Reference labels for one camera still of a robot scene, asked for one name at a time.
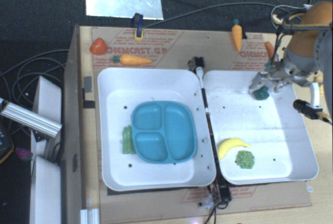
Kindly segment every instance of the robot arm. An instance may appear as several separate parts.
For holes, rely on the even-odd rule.
[[[296,32],[285,49],[281,61],[268,63],[265,72],[259,72],[249,87],[253,93],[271,81],[275,85],[274,91],[278,92],[286,84],[296,83],[302,87],[310,87],[314,90],[314,83],[307,78],[314,72],[321,70],[324,75],[324,89],[327,107],[332,118],[332,3],[321,2],[312,6],[307,12],[295,14],[303,15],[299,24],[283,22],[281,30]],[[316,92],[312,92],[311,104],[296,104],[294,107],[305,113],[307,109],[314,108]]]

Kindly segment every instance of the cardboard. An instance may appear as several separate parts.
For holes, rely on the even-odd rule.
[[[86,173],[86,177],[88,177],[87,182],[96,182],[97,175],[91,174],[91,172],[99,172],[99,197],[94,192],[95,186],[92,186],[92,191],[87,190],[86,193],[94,195],[93,204],[100,208],[101,223],[126,223],[208,215],[209,211],[199,206],[199,203],[204,201],[209,194],[206,187],[132,193],[108,191],[100,173],[101,150],[95,79],[103,68],[120,66],[120,64],[112,62],[113,55],[127,52],[153,60],[151,65],[140,67],[186,69],[187,62],[192,57],[203,56],[206,62],[206,72],[213,69],[262,70],[267,61],[263,36],[248,33],[248,39],[243,40],[242,49],[238,52],[229,32],[147,30],[144,40],[136,42],[134,41],[134,29],[94,27],[90,30],[91,34],[85,35],[86,40],[81,44],[81,61],[84,60],[82,63],[85,64],[81,76],[92,76],[95,84],[94,90],[91,94],[86,94],[86,98],[94,99],[96,104],[96,123],[93,123],[91,119],[93,115],[91,109],[87,112],[90,117],[90,129],[96,127],[97,148],[88,150],[86,158],[89,156],[96,158],[98,153],[98,167],[94,161],[95,167],[89,168],[90,174]],[[88,49],[93,40],[98,37],[106,41],[107,54],[92,58]],[[89,66],[94,66],[94,74],[87,68]],[[218,210],[218,214],[311,205],[305,182],[237,186],[232,187],[231,191],[233,200],[225,210]]]

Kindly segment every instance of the clamp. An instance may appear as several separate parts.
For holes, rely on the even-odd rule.
[[[144,16],[139,13],[135,13],[131,21],[131,27],[136,28],[134,33],[134,39],[138,42],[141,41],[144,37],[143,25]]]

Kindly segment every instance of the red tomato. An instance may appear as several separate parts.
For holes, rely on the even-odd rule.
[[[105,41],[102,38],[97,38],[93,41],[89,50],[94,55],[102,55],[105,53],[107,48],[108,46],[106,45]]]

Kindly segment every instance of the black device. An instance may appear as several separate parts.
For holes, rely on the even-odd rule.
[[[0,164],[5,161],[14,150],[12,139],[0,121]]]

